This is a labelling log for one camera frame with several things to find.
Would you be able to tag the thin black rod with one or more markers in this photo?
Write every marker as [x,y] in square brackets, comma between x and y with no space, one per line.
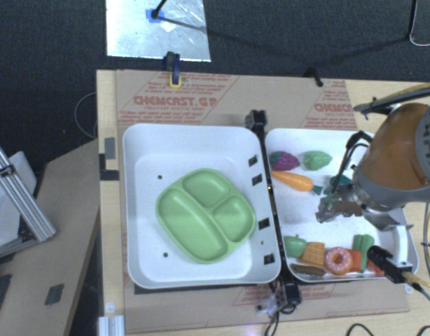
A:
[274,205]

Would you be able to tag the purple grapes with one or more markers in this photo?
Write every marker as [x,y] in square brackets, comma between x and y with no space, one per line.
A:
[286,161]

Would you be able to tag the black cylinder on white bracket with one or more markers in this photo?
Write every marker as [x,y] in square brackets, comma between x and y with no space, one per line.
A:
[384,261]

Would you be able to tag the brown chocolate biscuit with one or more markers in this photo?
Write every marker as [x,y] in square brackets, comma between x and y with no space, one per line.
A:
[306,269]

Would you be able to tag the pink doughnut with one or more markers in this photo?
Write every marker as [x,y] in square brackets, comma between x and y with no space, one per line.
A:
[332,266]

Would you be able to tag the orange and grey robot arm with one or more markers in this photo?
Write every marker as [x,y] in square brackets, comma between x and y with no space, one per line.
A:
[393,145]

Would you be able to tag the red orange toy food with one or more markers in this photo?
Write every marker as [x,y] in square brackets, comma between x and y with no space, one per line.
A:
[356,261]

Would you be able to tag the brown cardboard board red print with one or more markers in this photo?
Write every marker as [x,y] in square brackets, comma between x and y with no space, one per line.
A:
[215,96]

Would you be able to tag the orange waffle biscuit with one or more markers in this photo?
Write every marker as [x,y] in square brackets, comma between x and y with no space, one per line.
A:
[313,254]

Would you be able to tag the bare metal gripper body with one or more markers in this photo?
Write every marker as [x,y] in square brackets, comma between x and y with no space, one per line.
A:
[379,217]

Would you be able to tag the white plastic tray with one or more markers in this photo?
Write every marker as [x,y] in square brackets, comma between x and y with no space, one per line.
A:
[306,219]
[148,152]

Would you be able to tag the green divided plate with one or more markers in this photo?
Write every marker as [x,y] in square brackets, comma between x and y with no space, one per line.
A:
[201,219]

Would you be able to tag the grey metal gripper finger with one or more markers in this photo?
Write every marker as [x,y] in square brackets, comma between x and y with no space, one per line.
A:
[335,211]
[321,216]

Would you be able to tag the green toy pepper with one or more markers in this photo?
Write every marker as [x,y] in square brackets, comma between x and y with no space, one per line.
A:
[293,246]

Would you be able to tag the green toy vegetable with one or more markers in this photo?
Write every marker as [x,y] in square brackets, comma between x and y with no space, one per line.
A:
[362,243]

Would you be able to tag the orange carrot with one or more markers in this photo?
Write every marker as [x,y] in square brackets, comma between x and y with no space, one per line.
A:
[292,180]

